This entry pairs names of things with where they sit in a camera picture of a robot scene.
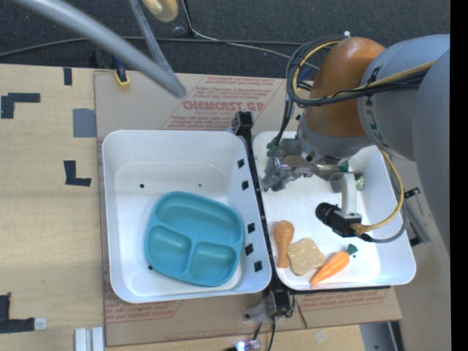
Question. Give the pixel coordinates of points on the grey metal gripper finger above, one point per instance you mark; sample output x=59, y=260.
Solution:
x=270, y=181
x=287, y=182

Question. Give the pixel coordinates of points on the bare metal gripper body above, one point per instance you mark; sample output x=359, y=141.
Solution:
x=305, y=161

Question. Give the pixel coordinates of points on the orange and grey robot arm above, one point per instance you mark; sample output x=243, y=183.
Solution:
x=398, y=97

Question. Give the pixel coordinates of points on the thin black rod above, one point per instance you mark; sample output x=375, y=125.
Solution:
x=260, y=196

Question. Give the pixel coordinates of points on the white plastic tray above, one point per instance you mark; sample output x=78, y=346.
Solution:
x=303, y=203
x=124, y=232

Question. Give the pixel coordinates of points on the tan toy chicken drumstick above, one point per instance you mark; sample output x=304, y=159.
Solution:
x=283, y=238

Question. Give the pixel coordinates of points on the beige toy bread slice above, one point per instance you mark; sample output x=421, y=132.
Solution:
x=305, y=256

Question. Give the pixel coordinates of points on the blue divided plate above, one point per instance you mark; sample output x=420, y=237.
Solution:
x=194, y=229

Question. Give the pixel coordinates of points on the orange toy carrot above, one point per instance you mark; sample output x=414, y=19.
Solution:
x=332, y=265

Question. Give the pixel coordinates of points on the brown cardboard board red print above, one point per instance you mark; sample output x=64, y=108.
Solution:
x=146, y=104

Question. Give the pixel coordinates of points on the black cylinder on white bracket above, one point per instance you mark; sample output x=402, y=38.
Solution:
x=338, y=222

